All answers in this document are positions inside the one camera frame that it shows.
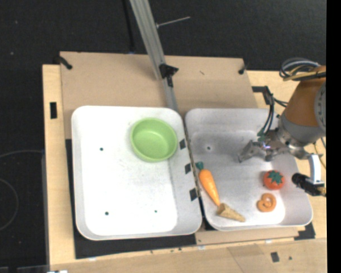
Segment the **toy carrot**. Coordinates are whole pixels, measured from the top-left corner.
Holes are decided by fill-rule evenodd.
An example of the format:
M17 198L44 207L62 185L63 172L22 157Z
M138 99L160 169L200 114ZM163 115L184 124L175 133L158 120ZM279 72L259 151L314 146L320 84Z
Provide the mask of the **toy carrot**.
M199 181L201 182L203 188L206 190L207 194L217 205L216 214L221 217L244 222L245 218L241 214L231 209L227 204L220 203L216 183L211 171L204 169L202 162L196 163L196 167L200 170L198 174Z

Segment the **toy donut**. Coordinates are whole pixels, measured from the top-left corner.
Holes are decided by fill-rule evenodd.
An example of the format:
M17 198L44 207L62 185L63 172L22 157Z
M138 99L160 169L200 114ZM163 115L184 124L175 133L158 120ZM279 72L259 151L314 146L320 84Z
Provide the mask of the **toy donut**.
M261 196L261 200L259 200L256 205L261 212L271 212L277 205L277 200L273 194L265 193Z

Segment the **black background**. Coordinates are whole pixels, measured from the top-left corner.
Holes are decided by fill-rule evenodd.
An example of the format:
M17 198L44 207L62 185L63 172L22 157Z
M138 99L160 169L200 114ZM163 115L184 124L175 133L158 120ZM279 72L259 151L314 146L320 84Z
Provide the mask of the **black background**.
M327 0L149 0L166 55L242 57L248 69L278 70L290 57L326 63ZM0 0L0 155L44 149L41 65L59 51L145 53L122 0ZM45 263L41 157L0 158L0 178L19 196L0 232L0 266ZM0 224L14 210L0 182Z

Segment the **bundle of cables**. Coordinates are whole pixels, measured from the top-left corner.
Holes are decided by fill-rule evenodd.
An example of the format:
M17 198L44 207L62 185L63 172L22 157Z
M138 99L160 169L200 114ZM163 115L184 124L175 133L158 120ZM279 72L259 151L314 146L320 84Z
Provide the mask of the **bundle of cables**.
M279 75L283 81L304 81L326 77L326 71L316 71L321 65L308 59L294 57L282 63Z

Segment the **wooden table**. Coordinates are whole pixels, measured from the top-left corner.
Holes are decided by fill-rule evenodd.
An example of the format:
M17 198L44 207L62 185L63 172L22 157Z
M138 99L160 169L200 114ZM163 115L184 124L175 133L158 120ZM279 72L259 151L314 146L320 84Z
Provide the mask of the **wooden table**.
M150 86L155 84L155 89L159 88L157 86L159 82L149 79L152 77L151 67L147 56L144 55L62 52L61 56L65 56L69 63L74 64L72 77L76 80L81 76L84 77L83 80L78 79L80 82L82 80L82 83L76 83L73 82L72 77L68 77L69 71L64 66L43 66L48 253L52 270L108 272L111 268L115 272L128 272L136 267L137 272L327 271L326 199L322 197L310 197L314 212L313 226L316 239L295 241L294 237L298 236L304 227L230 233L209 232L201 229L196 233L200 242L195 246L76 259L65 149L65 139L70 137L70 131L66 122L70 117L70 111L74 110L76 104L83 104L83 100L87 100L89 104L93 103L93 92L97 92L96 89L91 89L95 84L88 83L91 87L87 88L88 92L86 91L85 94L79 86L88 82L88 76L92 76L94 72L97 72L99 81L103 80L104 85L100 84L102 88L110 84L106 81L109 73L117 74L111 84L115 80L120 85L125 84L122 88L128 88L124 81L126 78L130 81L136 80L131 85L132 88L142 87L142 81L138 81L139 77L150 80L147 84ZM264 99L261 94L253 94L251 86L267 85L276 98L285 101L288 101L296 87L295 82L283 82L278 72L248 71L240 75L238 70L243 66L241 59L174 56L168 56L166 59L168 64L180 68L179 73L174 76L174 88L181 114L195 106L264 108L267 107ZM109 62L112 62L113 68L108 68ZM137 77L129 78L130 74L134 73ZM195 82L202 84L194 89L192 87ZM71 96L76 98L81 92L82 101L68 99ZM121 99L120 105L136 106L143 104L142 102L145 102L144 106L164 106L165 104L162 95L150 103L146 101L146 98L139 99L139 96L136 100L140 102L126 101L126 98L120 95L114 93L112 96L116 97L114 100L117 102ZM57 114L51 113L51 106L53 107L54 103ZM276 106L276 111L281 113L282 107ZM321 143L318 143L317 147L324 152ZM297 161L297 164L301 173L309 174L308 162ZM322 168L322 180L326 181L324 168ZM271 258L271 253L275 252L280 259L278 262L273 262Z

